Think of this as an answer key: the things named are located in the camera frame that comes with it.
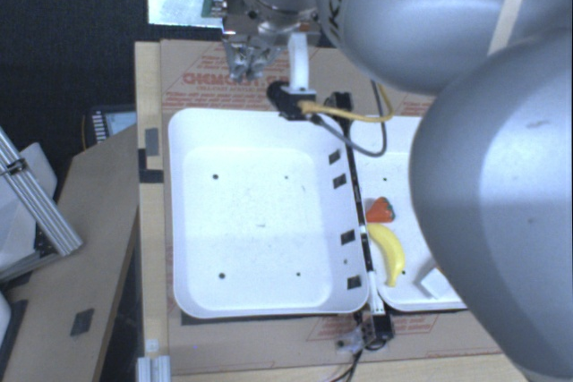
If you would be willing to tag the orange carrot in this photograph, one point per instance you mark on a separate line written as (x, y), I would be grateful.
(379, 210)

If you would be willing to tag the yellow banana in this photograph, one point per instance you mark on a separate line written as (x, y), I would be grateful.
(390, 250)

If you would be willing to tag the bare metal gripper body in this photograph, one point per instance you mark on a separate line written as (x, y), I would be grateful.
(250, 24)

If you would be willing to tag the brown cardboard board red print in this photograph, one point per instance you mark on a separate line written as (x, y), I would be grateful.
(291, 340)

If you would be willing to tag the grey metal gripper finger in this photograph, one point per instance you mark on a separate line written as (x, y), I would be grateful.
(236, 62)
(259, 60)

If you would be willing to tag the white plastic tray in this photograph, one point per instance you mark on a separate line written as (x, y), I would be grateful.
(255, 214)
(394, 174)

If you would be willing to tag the black cylinder on white bracket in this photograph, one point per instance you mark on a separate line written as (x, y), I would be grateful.
(293, 89)

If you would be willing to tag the thin black and white rod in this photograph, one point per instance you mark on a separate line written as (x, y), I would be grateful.
(358, 201)

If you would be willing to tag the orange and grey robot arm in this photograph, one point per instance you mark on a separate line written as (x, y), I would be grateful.
(447, 36)

